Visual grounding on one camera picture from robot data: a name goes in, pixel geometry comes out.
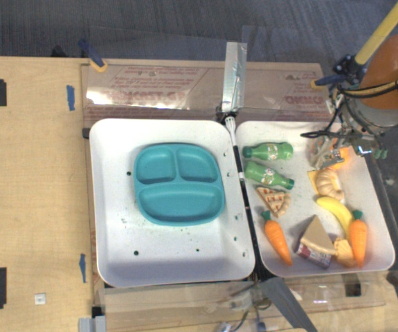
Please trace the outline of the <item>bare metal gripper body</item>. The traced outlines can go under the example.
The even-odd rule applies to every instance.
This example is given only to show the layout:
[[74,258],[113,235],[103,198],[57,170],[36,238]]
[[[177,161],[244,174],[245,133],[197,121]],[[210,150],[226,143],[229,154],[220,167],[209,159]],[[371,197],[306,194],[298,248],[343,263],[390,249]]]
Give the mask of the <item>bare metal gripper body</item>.
[[336,148],[351,148],[357,156],[370,155],[376,150],[374,136],[362,131],[357,131],[349,126],[341,125],[336,132]]

